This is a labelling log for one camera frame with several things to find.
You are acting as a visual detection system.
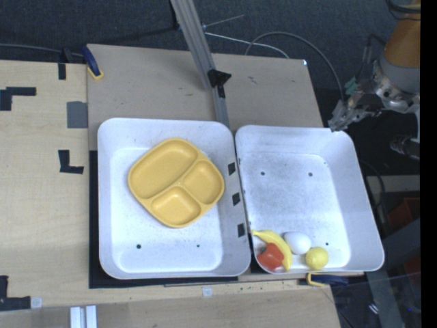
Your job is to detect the yellow divided plate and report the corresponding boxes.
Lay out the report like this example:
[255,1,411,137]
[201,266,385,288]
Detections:
[127,137,226,229]

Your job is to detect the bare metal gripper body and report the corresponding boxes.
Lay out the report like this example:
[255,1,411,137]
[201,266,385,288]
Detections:
[345,75,421,118]

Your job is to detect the yellow lemon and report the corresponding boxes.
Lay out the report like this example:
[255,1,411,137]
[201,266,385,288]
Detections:
[304,246,330,271]

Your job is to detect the white egg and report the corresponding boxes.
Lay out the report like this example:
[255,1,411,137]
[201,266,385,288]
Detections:
[283,231,313,256]

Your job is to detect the white plastic tray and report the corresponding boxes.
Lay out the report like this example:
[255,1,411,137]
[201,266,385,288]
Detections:
[96,116,252,281]
[234,124,386,276]

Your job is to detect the yellow banana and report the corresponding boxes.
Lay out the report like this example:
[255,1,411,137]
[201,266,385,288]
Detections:
[251,229,294,272]

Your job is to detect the red bell pepper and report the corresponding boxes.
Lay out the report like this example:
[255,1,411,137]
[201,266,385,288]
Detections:
[256,242,285,273]

